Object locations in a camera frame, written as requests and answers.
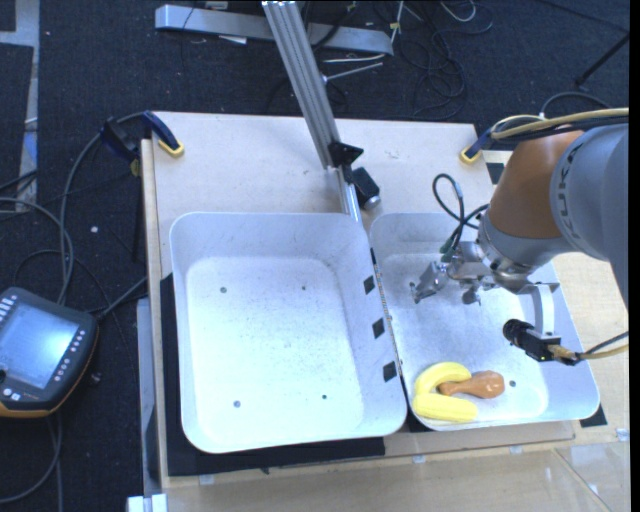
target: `black cable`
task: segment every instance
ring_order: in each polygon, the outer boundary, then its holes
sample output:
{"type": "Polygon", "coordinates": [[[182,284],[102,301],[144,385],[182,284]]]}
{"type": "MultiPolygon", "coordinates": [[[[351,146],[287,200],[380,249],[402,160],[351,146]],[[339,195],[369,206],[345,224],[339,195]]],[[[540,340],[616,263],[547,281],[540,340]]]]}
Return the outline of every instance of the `black cable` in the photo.
{"type": "Polygon", "coordinates": [[[64,229],[64,225],[62,224],[62,221],[60,219],[56,219],[56,217],[46,208],[43,208],[39,204],[32,203],[31,201],[25,201],[23,199],[16,199],[13,197],[0,197],[0,203],[2,202],[23,204],[30,208],[34,208],[38,210],[40,213],[46,215],[52,222],[54,222],[58,226],[60,230],[61,245],[62,245],[60,254],[62,255],[62,262],[65,268],[65,271],[67,271],[68,269],[68,273],[66,273],[63,276],[62,289],[60,291],[60,295],[58,296],[58,300],[57,300],[58,304],[62,304],[64,302],[63,300],[64,294],[66,293],[66,290],[69,287],[69,282],[71,281],[71,273],[73,272],[73,263],[75,260],[73,243],[71,242],[69,233],[67,233],[67,231],[64,229]]]}
{"type": "Polygon", "coordinates": [[[16,184],[20,183],[22,180],[25,180],[27,178],[33,179],[33,177],[35,177],[37,172],[38,172],[38,169],[34,169],[33,171],[29,171],[29,172],[27,172],[25,174],[21,174],[17,178],[9,180],[6,183],[3,183],[2,185],[0,185],[0,190],[4,190],[6,188],[11,187],[12,185],[16,185],[16,184]]]}
{"type": "Polygon", "coordinates": [[[608,20],[604,20],[602,18],[596,18],[595,16],[591,16],[589,14],[585,14],[585,13],[582,13],[582,12],[574,11],[573,9],[569,9],[568,7],[565,7],[563,5],[558,5],[558,4],[554,3],[554,2],[550,2],[549,0],[538,0],[538,2],[550,5],[551,7],[555,7],[556,9],[560,9],[562,11],[566,11],[566,12],[574,14],[576,16],[580,16],[581,18],[585,18],[585,19],[592,20],[592,21],[597,21],[598,23],[602,23],[603,25],[608,25],[610,27],[616,28],[616,29],[618,29],[618,30],[620,30],[620,31],[622,31],[622,32],[624,32],[626,34],[629,33],[629,30],[627,28],[622,27],[620,25],[617,25],[616,23],[612,23],[612,22],[610,22],[608,20]]]}
{"type": "MultiPolygon", "coordinates": [[[[92,183],[91,185],[87,185],[86,187],[82,187],[82,188],[77,188],[75,190],[70,190],[69,192],[67,192],[66,194],[58,194],[57,196],[54,196],[50,199],[45,199],[43,201],[41,201],[40,204],[41,206],[47,206],[50,205],[52,203],[55,203],[58,199],[62,199],[65,195],[66,196],[72,196],[74,194],[79,194],[81,192],[86,192],[87,190],[91,190],[91,189],[97,189],[99,187],[103,187],[105,185],[109,185],[110,183],[120,180],[122,178],[131,176],[131,171],[126,171],[122,174],[119,174],[118,176],[114,176],[113,178],[108,178],[106,180],[100,181],[98,183],[92,183]]],[[[4,215],[1,219],[0,222],[6,222],[9,221],[15,217],[19,217],[21,215],[24,215],[25,213],[29,213],[29,211],[23,211],[23,212],[14,212],[11,213],[10,215],[4,215]]]]}
{"type": "MultiPolygon", "coordinates": [[[[419,18],[413,9],[409,8],[408,3],[404,3],[404,10],[407,12],[402,15],[402,32],[405,34],[416,32],[425,26],[425,21],[419,18]]],[[[370,2],[370,4],[373,6],[373,11],[387,27],[397,22],[398,2],[370,2]]]]}
{"type": "MultiPolygon", "coordinates": [[[[15,494],[13,496],[0,498],[0,505],[7,505],[9,503],[14,503],[16,501],[19,501],[33,494],[36,490],[42,487],[42,485],[49,479],[49,477],[51,476],[51,473],[53,473],[53,471],[56,468],[59,468],[60,452],[62,451],[62,416],[60,415],[60,412],[56,412],[55,417],[57,420],[57,434],[52,425],[51,416],[48,416],[46,418],[47,427],[49,429],[49,434],[51,435],[54,449],[53,449],[53,458],[51,459],[51,462],[49,463],[49,467],[45,471],[44,475],[42,475],[40,480],[38,480],[35,484],[29,487],[26,491],[22,491],[19,494],[15,494]]],[[[60,499],[58,500],[58,509],[62,511],[60,499]]]]}
{"type": "MultiPolygon", "coordinates": [[[[15,271],[13,273],[13,283],[14,283],[14,285],[17,285],[18,276],[20,275],[20,272],[25,267],[25,265],[27,263],[29,263],[29,261],[31,261],[34,258],[46,255],[46,254],[60,254],[60,251],[56,251],[54,249],[42,249],[40,251],[36,251],[36,252],[33,252],[33,253],[29,254],[20,263],[18,263],[18,266],[16,267],[16,269],[15,269],[15,271]]],[[[91,270],[89,270],[88,265],[86,265],[85,263],[83,263],[81,260],[79,260],[77,258],[75,260],[75,263],[77,263],[78,266],[80,266],[87,273],[87,275],[93,280],[94,284],[96,285],[96,287],[98,288],[98,290],[102,294],[102,297],[104,298],[105,302],[107,303],[106,306],[101,306],[99,308],[95,308],[92,311],[87,311],[87,313],[94,314],[96,312],[103,312],[103,314],[96,316],[96,321],[98,321],[98,323],[103,322],[105,320],[105,318],[107,317],[108,313],[111,314],[111,316],[113,317],[113,320],[114,320],[114,322],[116,324],[116,328],[118,330],[118,334],[120,335],[120,341],[122,341],[122,345],[124,346],[125,352],[127,353],[127,358],[129,359],[129,365],[130,365],[131,371],[133,373],[134,381],[137,382],[138,375],[136,373],[136,366],[135,366],[134,361],[133,361],[133,355],[131,354],[131,349],[129,348],[129,345],[127,343],[127,339],[126,339],[126,337],[124,335],[124,331],[122,330],[122,326],[120,325],[120,321],[118,320],[118,317],[115,315],[115,311],[114,311],[116,306],[119,306],[123,302],[125,302],[124,299],[126,299],[130,295],[131,291],[128,291],[125,294],[125,296],[121,296],[120,298],[118,298],[116,300],[117,304],[115,304],[115,306],[114,306],[114,304],[109,300],[109,296],[107,295],[107,292],[105,291],[104,287],[100,284],[100,280],[98,279],[98,277],[93,272],[91,272],[91,270]]]]}
{"type": "Polygon", "coordinates": [[[305,2],[304,7],[302,8],[302,25],[304,26],[305,32],[309,33],[309,20],[311,19],[311,12],[315,4],[313,2],[305,2]]]}
{"type": "Polygon", "coordinates": [[[436,201],[442,207],[442,209],[444,209],[444,211],[446,211],[454,219],[457,219],[459,222],[457,229],[454,230],[452,237],[449,238],[451,240],[451,245],[448,247],[448,250],[454,251],[458,247],[458,244],[460,243],[460,238],[462,237],[462,231],[464,229],[464,222],[465,222],[464,197],[462,195],[462,189],[460,188],[460,185],[458,184],[458,182],[446,173],[440,173],[435,178],[433,178],[431,189],[433,190],[433,195],[436,201]],[[453,187],[453,190],[456,194],[456,199],[458,200],[458,210],[459,210],[458,216],[456,216],[456,214],[453,213],[447,207],[447,205],[444,203],[444,201],[440,197],[440,194],[438,193],[438,182],[441,179],[447,180],[449,183],[451,183],[451,186],[453,187]]]}
{"type": "MultiPolygon", "coordinates": [[[[421,31],[412,32],[407,37],[406,30],[398,33],[399,54],[410,65],[420,69],[424,74],[416,82],[409,115],[388,116],[384,119],[412,120],[412,121],[446,121],[458,114],[466,103],[467,80],[462,64],[453,57],[451,48],[445,38],[446,33],[463,35],[480,35],[493,27],[493,17],[490,16],[480,29],[461,30],[457,28],[439,28],[431,19],[428,2],[407,2],[416,11],[412,18],[419,16],[422,20],[421,31]],[[433,96],[429,101],[423,98],[428,92],[433,96]]],[[[489,8],[481,6],[491,13],[489,8]]],[[[385,21],[388,16],[375,9],[385,21]]]]}
{"type": "Polygon", "coordinates": [[[347,93],[344,92],[340,87],[338,87],[333,82],[328,82],[326,87],[327,87],[327,98],[329,99],[329,102],[334,107],[344,107],[341,110],[342,114],[347,112],[349,110],[349,98],[347,97],[347,93]]]}
{"type": "Polygon", "coordinates": [[[121,237],[120,235],[118,235],[118,233],[116,233],[116,232],[115,232],[115,230],[114,230],[111,226],[107,225],[107,230],[109,231],[109,233],[111,233],[111,234],[113,235],[113,237],[114,237],[114,238],[116,239],[116,241],[117,241],[117,242],[122,246],[122,248],[123,248],[124,250],[126,250],[126,251],[127,251],[129,254],[131,254],[132,256],[135,254],[135,249],[134,249],[134,248],[129,247],[129,245],[128,245],[128,244],[127,244],[127,243],[122,239],[122,237],[121,237]]]}
{"type": "Polygon", "coordinates": [[[116,307],[118,307],[121,302],[129,298],[129,296],[133,292],[135,292],[140,286],[142,286],[146,282],[147,282],[147,277],[145,276],[142,279],[140,279],[140,281],[138,281],[136,284],[134,284],[131,288],[129,288],[125,293],[123,293],[120,297],[118,297],[115,301],[113,301],[109,305],[109,307],[107,307],[104,311],[102,311],[102,313],[98,315],[97,317],[98,322],[101,322],[109,313],[111,313],[111,311],[113,311],[116,307]]]}
{"type": "Polygon", "coordinates": [[[629,116],[611,116],[585,119],[581,121],[572,121],[569,126],[549,127],[543,128],[541,130],[532,130],[530,132],[523,132],[516,135],[511,135],[509,137],[496,139],[495,142],[499,144],[517,144],[518,142],[523,142],[525,140],[540,139],[559,133],[575,132],[577,130],[589,130],[591,128],[625,124],[628,122],[629,116]]]}
{"type": "Polygon", "coordinates": [[[278,80],[278,82],[276,82],[276,84],[271,88],[271,90],[269,91],[269,94],[267,94],[267,99],[265,101],[265,105],[263,108],[264,115],[267,115],[269,113],[269,109],[271,108],[271,104],[275,100],[276,95],[278,94],[280,89],[282,89],[288,83],[289,83],[289,77],[285,76],[284,78],[281,78],[280,80],[278,80]]]}
{"type": "MultiPolygon", "coordinates": [[[[144,112],[136,112],[135,114],[129,114],[127,116],[121,117],[116,122],[123,123],[123,122],[126,122],[126,121],[130,121],[132,119],[137,119],[137,118],[141,117],[143,114],[144,114],[144,112]]],[[[65,187],[64,187],[64,192],[63,192],[63,196],[62,196],[62,204],[60,206],[60,216],[59,216],[59,220],[60,220],[60,248],[61,248],[60,252],[62,254],[64,254],[63,232],[64,232],[65,217],[66,217],[66,213],[67,213],[67,199],[69,197],[68,196],[69,191],[71,190],[71,184],[73,183],[75,175],[78,172],[78,168],[80,167],[80,164],[82,163],[82,161],[86,157],[87,153],[98,142],[100,142],[100,133],[96,134],[87,143],[87,145],[84,147],[84,149],[80,152],[80,155],[78,156],[78,158],[74,162],[73,166],[71,167],[71,170],[69,171],[69,175],[67,176],[67,183],[65,184],[65,187]]],[[[63,276],[64,285],[63,285],[63,288],[62,288],[62,290],[60,292],[60,300],[62,302],[64,302],[64,300],[66,298],[67,288],[69,286],[69,282],[71,281],[71,273],[73,271],[71,266],[73,265],[73,258],[69,259],[69,265],[70,265],[70,268],[67,269],[67,267],[65,265],[65,262],[64,262],[64,257],[63,257],[62,276],[63,276]]]]}
{"type": "Polygon", "coordinates": [[[462,230],[464,229],[465,226],[473,228],[473,229],[478,229],[479,226],[476,226],[475,224],[471,224],[470,220],[475,218],[477,215],[479,215],[483,211],[485,211],[487,208],[489,208],[489,203],[483,204],[482,206],[479,206],[478,208],[473,210],[469,215],[467,215],[464,218],[464,221],[461,222],[460,224],[458,224],[458,226],[456,226],[456,228],[453,230],[451,235],[449,235],[449,240],[451,240],[451,243],[453,244],[453,242],[456,239],[456,237],[458,238],[458,240],[460,240],[460,238],[462,238],[462,230]]]}
{"type": "Polygon", "coordinates": [[[613,343],[615,343],[616,341],[620,341],[624,338],[627,338],[629,336],[629,331],[625,331],[621,334],[618,334],[617,336],[614,336],[613,338],[608,339],[607,341],[603,341],[602,343],[598,343],[596,346],[591,347],[589,350],[586,350],[584,353],[585,354],[594,354],[595,352],[598,352],[599,350],[603,349],[604,347],[607,347],[613,343]]]}
{"type": "Polygon", "coordinates": [[[587,93],[584,93],[584,92],[578,92],[578,91],[568,91],[568,92],[561,92],[561,93],[558,93],[558,94],[554,94],[548,100],[546,100],[542,104],[542,107],[540,107],[540,114],[542,116],[546,117],[545,114],[547,113],[547,108],[549,108],[549,105],[551,105],[551,103],[553,103],[554,101],[557,101],[559,99],[562,99],[562,98],[571,98],[571,97],[587,99],[587,100],[592,101],[593,103],[595,103],[597,105],[600,105],[601,107],[606,108],[606,109],[612,108],[608,103],[605,103],[600,98],[597,98],[596,96],[593,96],[591,94],[587,94],[587,93]]]}
{"type": "MultiPolygon", "coordinates": [[[[138,295],[133,295],[133,296],[123,300],[122,302],[120,302],[119,306],[122,306],[124,304],[128,304],[129,302],[136,302],[136,301],[139,301],[141,299],[148,298],[148,297],[149,297],[149,293],[148,292],[140,293],[138,295]]],[[[90,315],[95,315],[96,313],[100,313],[102,310],[104,310],[104,306],[101,306],[99,308],[87,309],[86,313],[89,313],[90,315]]]]}
{"type": "Polygon", "coordinates": [[[19,197],[20,194],[22,194],[25,190],[27,190],[31,184],[36,181],[36,176],[29,176],[22,185],[20,185],[17,189],[16,189],[16,197],[19,197]]]}
{"type": "Polygon", "coordinates": [[[451,16],[454,20],[456,20],[459,23],[468,23],[473,18],[475,18],[476,12],[477,12],[477,8],[476,8],[476,5],[473,3],[473,0],[457,2],[458,6],[460,6],[460,5],[471,6],[471,14],[468,14],[464,18],[459,16],[455,12],[453,12],[453,10],[451,10],[450,6],[453,6],[453,4],[454,4],[454,2],[447,2],[447,1],[444,1],[444,0],[440,2],[440,5],[442,5],[443,9],[447,12],[447,14],[449,14],[449,16],[451,16]]]}
{"type": "Polygon", "coordinates": [[[347,8],[347,10],[336,19],[336,21],[331,23],[331,28],[329,29],[329,32],[327,32],[324,36],[322,36],[322,38],[320,38],[318,42],[311,45],[311,49],[313,50],[314,53],[320,50],[322,47],[324,47],[324,45],[326,45],[329,41],[331,41],[331,39],[333,39],[333,36],[335,36],[338,30],[342,28],[342,25],[344,25],[344,23],[348,21],[349,18],[351,18],[351,16],[356,10],[355,9],[356,5],[358,4],[354,3],[352,4],[351,8],[347,8]]]}

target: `yellow clamp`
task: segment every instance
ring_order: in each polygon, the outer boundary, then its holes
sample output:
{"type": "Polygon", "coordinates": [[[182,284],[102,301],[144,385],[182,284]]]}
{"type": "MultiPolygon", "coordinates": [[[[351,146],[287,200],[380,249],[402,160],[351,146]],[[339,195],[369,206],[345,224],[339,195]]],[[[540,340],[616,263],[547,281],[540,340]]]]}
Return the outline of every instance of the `yellow clamp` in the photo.
{"type": "Polygon", "coordinates": [[[480,154],[482,153],[482,151],[476,151],[473,154],[473,156],[469,157],[467,156],[467,152],[469,151],[470,148],[471,146],[467,146],[462,151],[460,151],[460,160],[462,160],[463,163],[468,165],[474,163],[478,158],[480,158],[480,154]]]}
{"type": "Polygon", "coordinates": [[[158,139],[158,146],[164,149],[172,157],[178,158],[184,153],[184,144],[180,141],[177,141],[177,142],[178,142],[178,147],[176,149],[173,149],[165,141],[163,141],[162,139],[158,139]]]}

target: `toy banana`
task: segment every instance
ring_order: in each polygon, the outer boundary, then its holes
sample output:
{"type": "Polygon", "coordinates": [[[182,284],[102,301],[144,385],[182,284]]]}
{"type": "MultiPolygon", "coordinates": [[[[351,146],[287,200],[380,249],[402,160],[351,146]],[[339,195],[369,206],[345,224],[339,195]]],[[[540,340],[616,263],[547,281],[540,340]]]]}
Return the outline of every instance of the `toy banana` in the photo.
{"type": "Polygon", "coordinates": [[[443,362],[430,366],[416,379],[416,394],[430,393],[443,382],[462,382],[471,378],[471,372],[460,363],[443,362]]]}
{"type": "Polygon", "coordinates": [[[420,393],[414,397],[412,405],[416,414],[434,420],[463,423],[478,415],[478,407],[473,402],[438,393],[420,393]]]}
{"type": "Polygon", "coordinates": [[[425,418],[466,422],[478,415],[476,404],[463,398],[441,395],[434,392],[444,382],[462,382],[471,378],[471,372],[460,363],[442,362],[423,371],[414,384],[415,396],[412,407],[416,414],[425,418]]]}

